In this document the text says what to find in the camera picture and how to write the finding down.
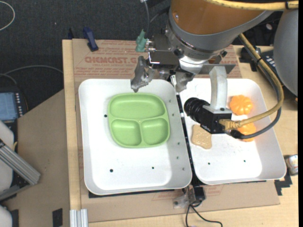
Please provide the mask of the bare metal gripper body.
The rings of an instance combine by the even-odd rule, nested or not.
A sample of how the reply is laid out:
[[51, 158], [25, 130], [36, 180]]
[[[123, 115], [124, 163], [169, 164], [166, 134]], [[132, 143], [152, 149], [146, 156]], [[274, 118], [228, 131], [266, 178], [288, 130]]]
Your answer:
[[149, 44], [149, 62], [157, 69], [198, 74], [208, 60], [227, 47], [227, 36], [222, 33], [197, 35], [176, 26], [167, 26]]

